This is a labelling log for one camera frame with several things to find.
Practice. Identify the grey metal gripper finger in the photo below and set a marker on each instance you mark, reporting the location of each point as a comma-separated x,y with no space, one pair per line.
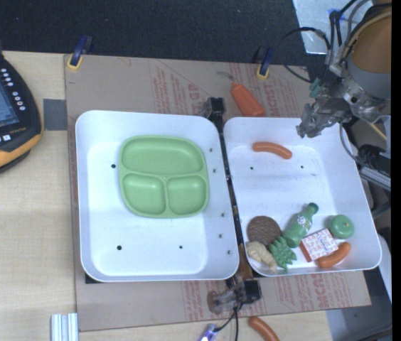
323,124
305,123

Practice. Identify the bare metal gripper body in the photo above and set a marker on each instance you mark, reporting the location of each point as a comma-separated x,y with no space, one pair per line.
342,106

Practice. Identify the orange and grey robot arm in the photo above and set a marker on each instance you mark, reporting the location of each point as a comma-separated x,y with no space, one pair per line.
371,44

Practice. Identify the orange sausage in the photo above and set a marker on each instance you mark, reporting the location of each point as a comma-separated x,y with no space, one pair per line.
333,257
272,149
262,328

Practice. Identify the orange carrot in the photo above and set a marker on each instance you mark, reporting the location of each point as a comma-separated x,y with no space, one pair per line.
247,103

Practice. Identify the white plastic tray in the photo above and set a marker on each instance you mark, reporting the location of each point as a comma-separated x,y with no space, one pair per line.
150,247
286,187

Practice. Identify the thin black and white rod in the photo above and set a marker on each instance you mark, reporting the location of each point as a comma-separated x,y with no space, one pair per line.
229,183

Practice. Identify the green apple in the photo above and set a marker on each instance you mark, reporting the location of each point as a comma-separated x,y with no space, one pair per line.
342,226

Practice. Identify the green bottle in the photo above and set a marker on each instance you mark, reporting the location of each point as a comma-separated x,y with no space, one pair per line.
297,227

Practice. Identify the brown biscuit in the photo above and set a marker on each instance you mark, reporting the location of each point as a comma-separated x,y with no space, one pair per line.
262,229

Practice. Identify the orange and white carton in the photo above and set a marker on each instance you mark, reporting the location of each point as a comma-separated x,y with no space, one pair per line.
319,245

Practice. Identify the green grapes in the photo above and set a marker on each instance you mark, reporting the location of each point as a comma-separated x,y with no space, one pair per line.
282,254

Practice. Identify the cream croissant bread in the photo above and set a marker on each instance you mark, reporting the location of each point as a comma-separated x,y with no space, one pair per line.
259,253

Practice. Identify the green divided plate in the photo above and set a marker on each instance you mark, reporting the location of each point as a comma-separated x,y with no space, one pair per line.
163,176

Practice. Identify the brown cardboard board red print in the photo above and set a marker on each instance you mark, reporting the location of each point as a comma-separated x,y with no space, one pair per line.
140,84

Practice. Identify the black cylinder on white bracket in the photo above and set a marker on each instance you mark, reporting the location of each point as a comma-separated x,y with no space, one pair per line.
376,156

